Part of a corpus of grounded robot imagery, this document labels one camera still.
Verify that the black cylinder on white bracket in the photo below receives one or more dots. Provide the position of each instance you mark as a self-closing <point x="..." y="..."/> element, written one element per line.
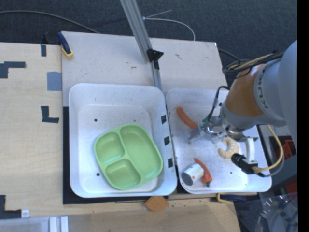
<point x="242" y="162"/>

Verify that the brown waffle biscuit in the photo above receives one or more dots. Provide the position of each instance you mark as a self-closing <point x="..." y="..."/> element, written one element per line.
<point x="156" y="204"/>

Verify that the orange carrot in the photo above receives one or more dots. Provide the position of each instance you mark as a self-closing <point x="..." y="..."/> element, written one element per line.
<point x="207" y="174"/>

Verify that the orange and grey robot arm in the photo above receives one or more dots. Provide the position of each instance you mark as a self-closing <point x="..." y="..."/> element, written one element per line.
<point x="270" y="93"/>

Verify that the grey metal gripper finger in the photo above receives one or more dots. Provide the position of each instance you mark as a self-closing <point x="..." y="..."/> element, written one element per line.
<point x="216" y="138"/>
<point x="196" y="134"/>

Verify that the green divided plate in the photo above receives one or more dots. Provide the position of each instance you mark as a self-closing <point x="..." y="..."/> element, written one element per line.
<point x="128" y="156"/>

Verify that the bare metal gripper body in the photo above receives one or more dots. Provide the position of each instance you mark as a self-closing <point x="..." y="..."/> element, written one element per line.
<point x="217" y="126"/>

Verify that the white can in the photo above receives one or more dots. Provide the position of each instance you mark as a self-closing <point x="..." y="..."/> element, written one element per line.
<point x="194" y="173"/>

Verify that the thin black rod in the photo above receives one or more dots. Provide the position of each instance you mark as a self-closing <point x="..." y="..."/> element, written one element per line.
<point x="171" y="139"/>

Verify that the orange sausage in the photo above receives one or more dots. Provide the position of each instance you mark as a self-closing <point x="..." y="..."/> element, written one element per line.
<point x="184" y="117"/>

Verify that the cream croissant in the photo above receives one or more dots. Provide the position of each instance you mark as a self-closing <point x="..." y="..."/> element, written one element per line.
<point x="231" y="147"/>

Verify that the white plastic tray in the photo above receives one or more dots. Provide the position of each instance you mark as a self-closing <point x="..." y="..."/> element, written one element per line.
<point x="116" y="98"/>
<point x="224" y="175"/>

